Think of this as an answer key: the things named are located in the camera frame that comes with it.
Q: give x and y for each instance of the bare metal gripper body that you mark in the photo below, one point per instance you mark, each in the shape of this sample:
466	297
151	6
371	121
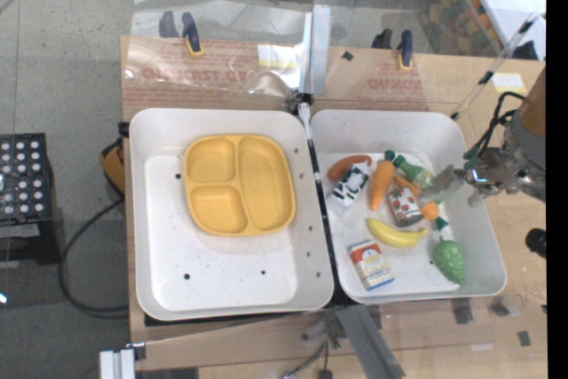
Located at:
501	173

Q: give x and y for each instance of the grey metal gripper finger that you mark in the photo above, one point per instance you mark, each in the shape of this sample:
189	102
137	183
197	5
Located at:
441	186
476	199

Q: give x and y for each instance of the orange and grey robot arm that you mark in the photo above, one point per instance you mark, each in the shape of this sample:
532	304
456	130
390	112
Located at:
530	124

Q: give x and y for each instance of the small orange toy carrot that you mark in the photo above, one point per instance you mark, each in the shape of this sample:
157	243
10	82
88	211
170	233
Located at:
430	210

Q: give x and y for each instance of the green plastic bottle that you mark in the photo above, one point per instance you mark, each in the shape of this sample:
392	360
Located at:
415	174

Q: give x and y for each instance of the small white bottle green cap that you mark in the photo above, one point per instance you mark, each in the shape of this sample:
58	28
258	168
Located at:
443	228

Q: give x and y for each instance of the small can with tomato print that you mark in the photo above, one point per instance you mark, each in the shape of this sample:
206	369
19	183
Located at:
404	208

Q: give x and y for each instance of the large orange toy carrot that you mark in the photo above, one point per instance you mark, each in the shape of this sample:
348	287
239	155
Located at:
381	182

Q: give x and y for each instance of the yellow banana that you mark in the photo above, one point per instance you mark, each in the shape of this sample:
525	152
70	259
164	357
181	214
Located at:
395	235

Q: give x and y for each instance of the green grapes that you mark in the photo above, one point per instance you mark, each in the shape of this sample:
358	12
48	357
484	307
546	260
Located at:
449	261

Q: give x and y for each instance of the white and black milk carton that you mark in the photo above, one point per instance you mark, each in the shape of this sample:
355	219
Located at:
348	188

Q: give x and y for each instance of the white plastic tray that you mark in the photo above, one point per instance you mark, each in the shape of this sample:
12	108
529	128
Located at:
222	270
408	279

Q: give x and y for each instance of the orange-red toy sausage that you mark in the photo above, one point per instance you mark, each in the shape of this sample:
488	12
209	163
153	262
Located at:
339	168

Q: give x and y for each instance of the red and white carton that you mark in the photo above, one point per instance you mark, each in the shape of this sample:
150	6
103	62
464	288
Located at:
372	265

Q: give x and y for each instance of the thin black and white rod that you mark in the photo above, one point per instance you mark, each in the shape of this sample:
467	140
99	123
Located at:
316	173

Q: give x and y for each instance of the yellow divided plate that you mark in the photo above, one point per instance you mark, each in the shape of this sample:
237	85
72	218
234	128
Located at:
262	186

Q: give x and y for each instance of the brown cardboard board red print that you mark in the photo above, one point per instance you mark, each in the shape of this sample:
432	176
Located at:
248	341

